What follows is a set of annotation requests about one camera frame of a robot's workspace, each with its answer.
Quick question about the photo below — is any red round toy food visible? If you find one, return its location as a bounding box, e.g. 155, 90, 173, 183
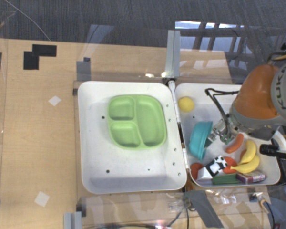
222, 156, 238, 175
190, 162, 204, 177

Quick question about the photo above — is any orange sausage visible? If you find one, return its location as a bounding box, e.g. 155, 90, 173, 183
225, 133, 245, 154

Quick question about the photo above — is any white plastic tray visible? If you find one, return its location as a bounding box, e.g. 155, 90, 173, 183
77, 81, 188, 195
175, 83, 282, 189

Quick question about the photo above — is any green flat packet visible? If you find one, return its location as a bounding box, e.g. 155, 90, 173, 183
211, 173, 240, 185

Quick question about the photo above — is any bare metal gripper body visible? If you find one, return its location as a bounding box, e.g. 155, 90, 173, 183
211, 118, 231, 141

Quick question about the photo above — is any teal bowl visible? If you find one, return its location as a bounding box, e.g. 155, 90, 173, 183
188, 121, 214, 160

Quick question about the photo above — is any purple packet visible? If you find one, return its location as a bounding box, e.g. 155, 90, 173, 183
235, 170, 267, 185

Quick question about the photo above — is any black and white carton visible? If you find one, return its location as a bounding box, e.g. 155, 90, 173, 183
196, 155, 228, 182

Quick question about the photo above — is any yellow ball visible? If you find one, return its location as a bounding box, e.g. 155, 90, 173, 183
178, 96, 195, 113

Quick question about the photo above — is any black cylinder on white bracket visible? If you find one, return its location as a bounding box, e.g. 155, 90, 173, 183
259, 130, 286, 161

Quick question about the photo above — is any yellow banana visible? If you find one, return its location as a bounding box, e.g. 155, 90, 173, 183
229, 154, 261, 174
237, 139, 257, 165

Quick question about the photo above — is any green divided plate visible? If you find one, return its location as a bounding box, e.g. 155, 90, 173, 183
107, 94, 168, 151

